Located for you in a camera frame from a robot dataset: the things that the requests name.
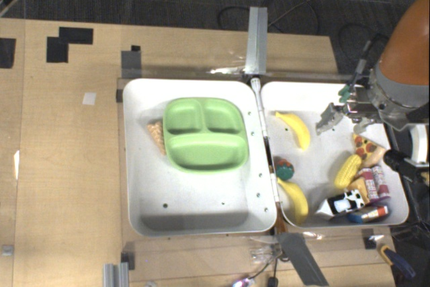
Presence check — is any yellow cheese wedge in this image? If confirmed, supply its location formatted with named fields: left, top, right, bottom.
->
left=347, top=177, right=370, bottom=203

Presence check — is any white plastic tray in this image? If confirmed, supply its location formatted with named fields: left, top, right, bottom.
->
left=260, top=81, right=411, bottom=230
left=122, top=77, right=278, bottom=238

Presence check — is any pizza slice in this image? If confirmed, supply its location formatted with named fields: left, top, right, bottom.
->
left=352, top=133, right=388, bottom=169

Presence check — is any yellow corn cob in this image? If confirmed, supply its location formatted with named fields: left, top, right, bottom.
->
left=333, top=153, right=363, bottom=190

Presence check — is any green and red toy vegetable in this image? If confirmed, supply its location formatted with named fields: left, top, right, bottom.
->
left=275, top=158, right=296, bottom=182

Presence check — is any green divided plate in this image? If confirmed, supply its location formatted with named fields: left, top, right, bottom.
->
left=163, top=97, right=251, bottom=174

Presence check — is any black and white cow carton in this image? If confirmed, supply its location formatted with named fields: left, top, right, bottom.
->
left=327, top=188, right=369, bottom=216

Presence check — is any tan waffle biscuit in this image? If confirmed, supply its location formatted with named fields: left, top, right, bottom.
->
left=146, top=120, right=167, bottom=157

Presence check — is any black cylinder on white bracket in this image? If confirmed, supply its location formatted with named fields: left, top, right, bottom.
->
left=382, top=122, right=430, bottom=181

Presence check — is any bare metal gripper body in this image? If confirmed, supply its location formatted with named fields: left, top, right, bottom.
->
left=342, top=87, right=421, bottom=132

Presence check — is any pink patterned carton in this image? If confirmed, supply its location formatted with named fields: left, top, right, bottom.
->
left=371, top=164, right=392, bottom=199
left=356, top=167, right=380, bottom=204

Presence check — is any yellow banana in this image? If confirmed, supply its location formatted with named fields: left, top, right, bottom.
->
left=276, top=177, right=310, bottom=226
left=275, top=110, right=311, bottom=151

